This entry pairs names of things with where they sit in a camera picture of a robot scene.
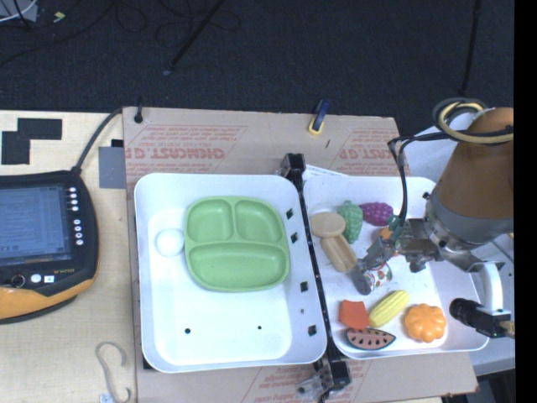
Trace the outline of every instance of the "black knob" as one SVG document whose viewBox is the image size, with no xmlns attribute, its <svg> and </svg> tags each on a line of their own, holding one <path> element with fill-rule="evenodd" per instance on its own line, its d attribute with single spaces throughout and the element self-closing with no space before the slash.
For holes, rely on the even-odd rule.
<svg viewBox="0 0 537 403">
<path fill-rule="evenodd" d="M 22 275 L 15 275 L 13 278 L 11 278 L 11 285 L 15 288 L 20 288 L 25 282 L 26 279 Z"/>
</svg>

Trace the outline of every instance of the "white tray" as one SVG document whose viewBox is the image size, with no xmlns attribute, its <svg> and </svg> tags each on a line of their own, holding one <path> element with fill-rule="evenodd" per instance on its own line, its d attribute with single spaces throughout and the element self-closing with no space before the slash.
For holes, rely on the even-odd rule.
<svg viewBox="0 0 537 403">
<path fill-rule="evenodd" d="M 289 242 L 289 273 L 281 284 L 247 292 L 207 290 L 190 275 L 184 250 L 171 257 L 159 253 L 159 232 L 183 231 L 188 206 L 209 196 L 250 196 L 276 209 Z M 142 347 L 155 369 L 309 364 L 326 351 L 300 199 L 291 182 L 276 175 L 151 174 L 136 185 L 134 202 Z"/>
<path fill-rule="evenodd" d="M 423 194 L 426 191 L 432 192 L 435 183 L 419 177 L 408 177 L 406 180 L 408 187 L 407 218 L 423 217 L 426 202 Z M 401 180 L 398 177 L 319 175 L 306 181 L 304 197 L 309 217 L 318 212 L 335 212 L 337 207 L 347 200 L 354 204 L 386 202 L 394 208 L 394 213 L 398 214 L 403 199 L 402 190 Z M 378 229 L 371 224 L 363 223 L 358 240 L 352 244 L 358 258 L 365 257 Z M 369 295 L 363 296 L 357 292 L 346 274 L 338 272 L 333 267 L 321 247 L 319 238 L 313 236 L 313 242 L 334 342 L 349 358 L 373 359 L 417 353 L 472 351 L 481 349 L 487 344 L 487 337 L 477 333 L 471 327 L 464 326 L 449 313 L 449 305 L 457 297 L 479 300 L 470 274 L 459 270 L 446 261 L 431 261 L 427 263 L 425 270 L 414 274 L 410 272 L 406 259 L 400 255 L 388 261 L 393 272 L 393 279 L 379 286 Z M 447 320 L 444 337 L 432 343 L 420 343 L 409 338 L 402 323 L 403 311 L 398 317 L 381 327 L 384 331 L 396 336 L 395 341 L 386 348 L 365 351 L 349 344 L 345 336 L 347 327 L 338 321 L 340 302 L 345 299 L 363 301 L 369 310 L 389 292 L 398 289 L 409 292 L 409 306 L 423 302 L 442 308 Z"/>
</svg>

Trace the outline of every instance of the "purple grapes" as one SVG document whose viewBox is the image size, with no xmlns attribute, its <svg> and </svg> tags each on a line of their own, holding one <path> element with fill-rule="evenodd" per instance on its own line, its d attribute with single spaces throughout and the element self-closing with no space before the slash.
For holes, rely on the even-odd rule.
<svg viewBox="0 0 537 403">
<path fill-rule="evenodd" d="M 388 225 L 388 219 L 394 214 L 394 209 L 387 203 L 373 201 L 360 205 L 363 211 L 363 220 L 376 227 Z"/>
</svg>

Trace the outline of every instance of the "green divided plate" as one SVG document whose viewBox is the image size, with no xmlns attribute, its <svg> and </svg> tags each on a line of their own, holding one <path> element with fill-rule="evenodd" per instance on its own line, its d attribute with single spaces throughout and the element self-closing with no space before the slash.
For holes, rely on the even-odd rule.
<svg viewBox="0 0 537 403">
<path fill-rule="evenodd" d="M 252 197 L 192 203 L 185 214 L 185 257 L 192 277 L 208 290 L 266 290 L 289 273 L 282 219 L 270 204 Z"/>
</svg>

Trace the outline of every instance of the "black tape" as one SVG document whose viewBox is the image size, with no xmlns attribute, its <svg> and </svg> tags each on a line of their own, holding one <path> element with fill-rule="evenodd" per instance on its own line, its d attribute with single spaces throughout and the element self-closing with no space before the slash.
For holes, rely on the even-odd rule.
<svg viewBox="0 0 537 403">
<path fill-rule="evenodd" d="M 61 119 L 19 118 L 17 127 L 2 132 L 3 165 L 29 165 L 31 139 L 61 140 Z"/>
</svg>

